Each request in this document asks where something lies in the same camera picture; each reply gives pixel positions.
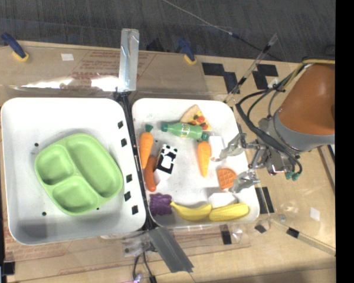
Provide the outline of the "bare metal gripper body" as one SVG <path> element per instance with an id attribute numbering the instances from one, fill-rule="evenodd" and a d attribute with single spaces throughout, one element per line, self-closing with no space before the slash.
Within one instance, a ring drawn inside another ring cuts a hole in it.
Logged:
<path id="1" fill-rule="evenodd" d="M 275 139 L 278 144 L 283 144 L 281 138 L 277 135 L 274 127 L 274 122 L 271 117 L 263 118 L 259 122 L 259 128 Z M 286 176 L 295 174 L 297 163 L 293 159 L 294 155 L 289 155 L 285 152 L 275 149 L 267 144 L 261 137 L 257 137 L 254 141 L 248 144 L 249 148 L 255 150 L 255 153 L 248 165 L 249 169 L 267 169 L 270 175 L 284 173 Z"/>

